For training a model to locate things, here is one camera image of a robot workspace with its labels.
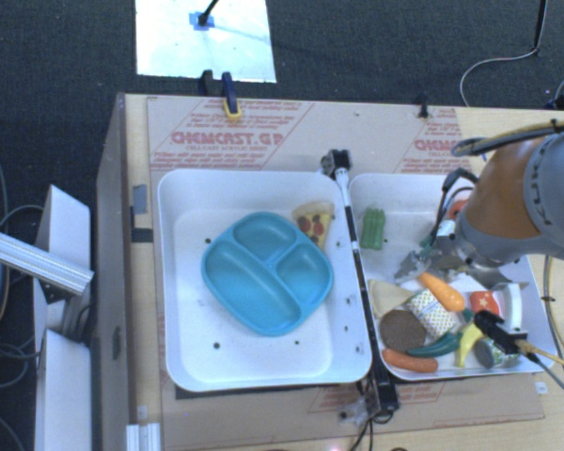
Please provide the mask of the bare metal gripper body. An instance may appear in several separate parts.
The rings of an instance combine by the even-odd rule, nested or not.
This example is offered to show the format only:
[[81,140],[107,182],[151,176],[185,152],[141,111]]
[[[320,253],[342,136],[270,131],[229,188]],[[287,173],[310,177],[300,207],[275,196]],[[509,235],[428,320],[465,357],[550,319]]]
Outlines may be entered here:
[[431,241],[427,269],[435,272],[463,271],[472,266],[475,250],[462,235],[450,233]]

